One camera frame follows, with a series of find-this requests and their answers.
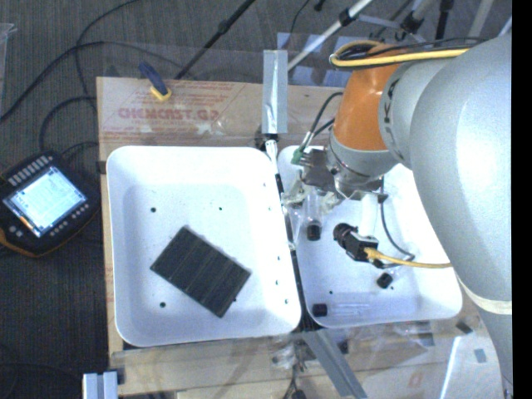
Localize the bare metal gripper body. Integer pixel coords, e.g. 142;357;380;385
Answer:
298;146;384;201

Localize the clear bottle with black cap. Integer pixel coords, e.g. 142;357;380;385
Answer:
305;192;324;242
376;264;403;289
312;302;372;318

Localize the white plastic tray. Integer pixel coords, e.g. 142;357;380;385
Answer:
276;145;464;329
106;145;303;348

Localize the brown cardboard board red print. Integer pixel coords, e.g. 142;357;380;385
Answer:
96;76;480;395

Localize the black ribbed flat panel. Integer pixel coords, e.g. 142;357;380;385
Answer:
149;225;253;319

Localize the black cylinder on white bracket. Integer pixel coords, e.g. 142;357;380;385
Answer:
332;192;390;264

